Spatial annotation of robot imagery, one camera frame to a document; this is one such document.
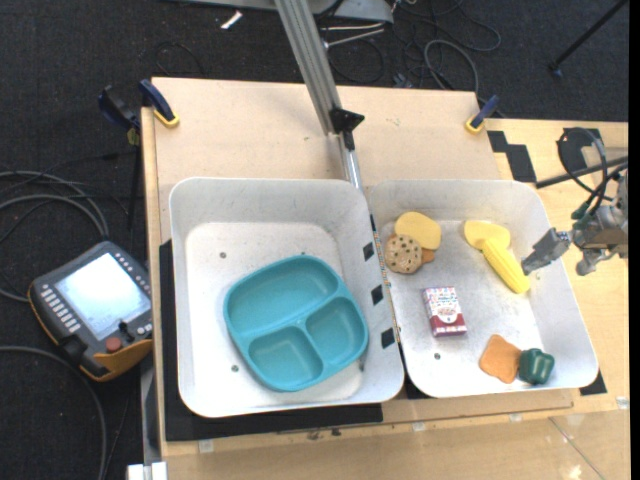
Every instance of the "green bell pepper toy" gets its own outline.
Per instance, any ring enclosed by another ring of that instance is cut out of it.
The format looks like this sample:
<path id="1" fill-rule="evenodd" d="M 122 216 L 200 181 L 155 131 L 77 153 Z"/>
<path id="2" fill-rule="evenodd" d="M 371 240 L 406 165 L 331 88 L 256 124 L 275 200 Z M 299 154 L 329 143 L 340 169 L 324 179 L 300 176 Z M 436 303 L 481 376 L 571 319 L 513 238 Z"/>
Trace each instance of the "green bell pepper toy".
<path id="1" fill-rule="evenodd" d="M 539 348 L 522 351 L 518 376 L 529 384 L 544 384 L 549 380 L 555 359 Z"/>

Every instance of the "small red and white box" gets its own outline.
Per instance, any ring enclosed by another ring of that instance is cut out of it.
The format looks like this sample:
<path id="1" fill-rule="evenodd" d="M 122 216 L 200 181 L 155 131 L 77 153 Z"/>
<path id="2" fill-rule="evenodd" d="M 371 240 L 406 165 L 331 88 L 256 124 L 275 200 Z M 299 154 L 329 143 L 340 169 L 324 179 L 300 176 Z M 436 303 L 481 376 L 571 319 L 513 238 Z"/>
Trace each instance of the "small red and white box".
<path id="1" fill-rule="evenodd" d="M 467 332 L 458 294 L 453 286 L 425 288 L 422 290 L 422 300 L 434 336 L 459 336 Z"/>

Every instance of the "teal plate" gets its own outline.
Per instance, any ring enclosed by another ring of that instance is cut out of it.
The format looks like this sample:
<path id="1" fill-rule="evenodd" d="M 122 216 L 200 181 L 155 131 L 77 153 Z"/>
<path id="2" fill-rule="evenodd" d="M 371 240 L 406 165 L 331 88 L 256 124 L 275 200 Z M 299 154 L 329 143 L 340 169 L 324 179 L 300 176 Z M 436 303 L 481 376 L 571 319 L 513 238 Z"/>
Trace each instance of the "teal plate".
<path id="1" fill-rule="evenodd" d="M 235 283 L 224 319 L 258 379 L 275 391 L 300 391 L 346 368 L 369 331 L 340 276 L 319 258 L 272 263 Z"/>

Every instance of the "wooden table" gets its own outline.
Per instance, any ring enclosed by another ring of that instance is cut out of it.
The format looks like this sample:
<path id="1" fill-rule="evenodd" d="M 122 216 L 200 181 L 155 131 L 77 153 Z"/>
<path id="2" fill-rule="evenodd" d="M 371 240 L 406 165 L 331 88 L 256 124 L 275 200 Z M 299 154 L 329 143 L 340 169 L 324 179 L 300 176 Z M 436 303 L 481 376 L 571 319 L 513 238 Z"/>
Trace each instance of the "wooden table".
<path id="1" fill-rule="evenodd" d="M 159 308 L 158 247 L 170 238 L 168 194 L 175 183 L 190 176 L 332 179 L 342 178 L 343 172 L 337 142 L 322 134 L 304 85 L 186 79 L 153 83 L 181 118 L 177 128 L 166 129 L 149 109 L 142 111 L 149 270 L 153 305 Z M 366 117 L 354 133 L 365 192 L 384 179 L 511 177 L 505 155 L 492 151 L 487 131 L 473 136 L 464 130 L 464 122 L 478 110 L 472 93 L 357 87 L 339 87 L 339 92 L 344 108 Z M 486 129 L 504 132 L 509 144 L 525 144 L 542 180 L 562 174 L 555 141 L 563 127 L 571 126 L 597 128 L 608 148 L 626 151 L 626 123 L 492 119 Z M 571 212 L 585 194 L 572 181 L 539 191 L 551 224 L 559 230 L 570 228 Z M 159 451 L 169 478 L 427 473 L 512 478 L 515 472 L 521 478 L 570 478 L 576 467 L 580 478 L 598 478 L 603 468 L 625 474 L 630 471 L 630 423 L 629 411 L 620 408 L 628 406 L 630 395 L 628 267 L 615 258 L 580 277 L 574 270 L 579 260 L 576 248 L 562 258 L 606 393 L 548 390 L 418 400 L 401 393 L 383 403 L 384 422 L 375 425 L 166 441 L 158 368 L 162 326 L 156 309 L 154 394 Z M 598 432 L 589 432 L 590 426 Z"/>

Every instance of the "black floor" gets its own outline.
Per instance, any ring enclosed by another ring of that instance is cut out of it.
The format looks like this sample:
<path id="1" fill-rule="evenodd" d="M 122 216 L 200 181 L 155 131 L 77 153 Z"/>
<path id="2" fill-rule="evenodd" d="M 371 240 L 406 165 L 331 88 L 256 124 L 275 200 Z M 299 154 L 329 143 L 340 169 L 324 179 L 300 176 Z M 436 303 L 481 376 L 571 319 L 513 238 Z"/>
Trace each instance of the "black floor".
<path id="1" fill-rule="evenodd" d="M 366 42 L 331 48 L 334 75 L 339 84 L 393 87 L 404 77 L 413 86 L 399 90 L 477 89 L 481 100 L 498 95 L 499 115 L 509 118 L 628 121 L 628 5 L 562 63 L 562 77 L 548 68 L 617 1 L 402 4 L 395 26 Z M 99 112 L 97 97 L 105 86 L 113 85 L 136 108 L 137 82 L 152 76 L 302 81 L 277 14 L 247 10 L 222 30 L 233 12 L 155 0 L 0 0 L 1 289 L 24 294 L 36 276 L 100 238 L 68 205 L 46 204 L 33 213 L 29 204 L 3 206 L 50 190 L 16 186 L 14 171 L 46 170 L 87 184 L 111 239 L 145 261 L 139 195 L 134 228 L 127 228 L 134 156 L 124 130 Z M 334 31 L 326 39 L 354 33 Z M 429 46 L 430 71 L 424 49 L 434 39 L 447 44 Z M 241 123 L 242 110 L 221 118 Z M 0 347 L 55 353 L 28 305 L 0 297 L 0 314 Z M 123 479 L 126 466 L 143 459 L 138 374 L 134 369 L 109 383 L 91 383 L 106 419 L 109 479 Z M 0 477 L 96 478 L 99 418 L 78 379 L 50 359 L 2 352 L 0 385 Z"/>

